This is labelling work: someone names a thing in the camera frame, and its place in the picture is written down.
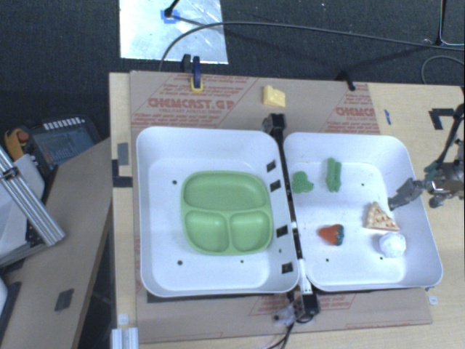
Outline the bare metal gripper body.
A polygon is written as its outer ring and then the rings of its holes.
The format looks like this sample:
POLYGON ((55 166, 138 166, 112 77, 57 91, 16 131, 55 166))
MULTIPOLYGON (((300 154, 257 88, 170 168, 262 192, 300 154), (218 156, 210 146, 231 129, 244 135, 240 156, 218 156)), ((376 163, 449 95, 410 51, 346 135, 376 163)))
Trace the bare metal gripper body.
POLYGON ((424 169, 424 186, 433 196, 443 198, 464 197, 464 163, 454 160, 438 164, 436 161, 424 169))

